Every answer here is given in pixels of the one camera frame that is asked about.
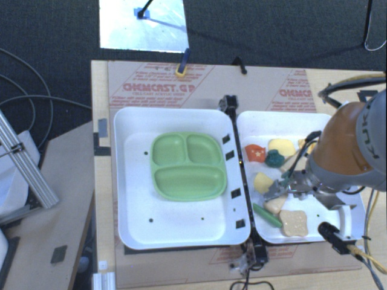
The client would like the black cylinder on white bracket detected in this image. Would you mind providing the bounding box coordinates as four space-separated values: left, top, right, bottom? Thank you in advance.
317 204 358 255

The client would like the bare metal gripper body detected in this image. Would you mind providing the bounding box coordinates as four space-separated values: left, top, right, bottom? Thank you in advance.
283 170 346 211

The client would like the white plastic tray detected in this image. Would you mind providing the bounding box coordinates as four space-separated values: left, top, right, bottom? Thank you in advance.
113 106 252 251
235 110 367 245

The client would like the green divided plate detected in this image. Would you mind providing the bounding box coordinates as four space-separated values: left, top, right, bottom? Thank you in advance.
149 132 229 202

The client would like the tan bread slice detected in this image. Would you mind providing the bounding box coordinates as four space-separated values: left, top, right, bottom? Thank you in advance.
278 209 310 238

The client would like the beige toy food piece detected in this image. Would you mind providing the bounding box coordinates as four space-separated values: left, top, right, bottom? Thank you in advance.
279 152 301 173

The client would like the green broccoli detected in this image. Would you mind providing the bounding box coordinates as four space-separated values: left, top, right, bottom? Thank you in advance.
264 149 286 169

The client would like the small yellow toy food piece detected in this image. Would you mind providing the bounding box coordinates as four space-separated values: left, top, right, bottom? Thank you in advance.
297 138 317 155

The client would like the pale yellow toy food piece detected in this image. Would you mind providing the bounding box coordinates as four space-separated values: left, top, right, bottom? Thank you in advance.
263 194 288 215

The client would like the thin black rod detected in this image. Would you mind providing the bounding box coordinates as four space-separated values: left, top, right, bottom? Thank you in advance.
229 107 260 248

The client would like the green bean pod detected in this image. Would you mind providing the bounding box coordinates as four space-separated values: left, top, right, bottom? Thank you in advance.
252 202 283 229

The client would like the brown cardboard board red print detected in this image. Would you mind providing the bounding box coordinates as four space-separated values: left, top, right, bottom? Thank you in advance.
107 60 387 289

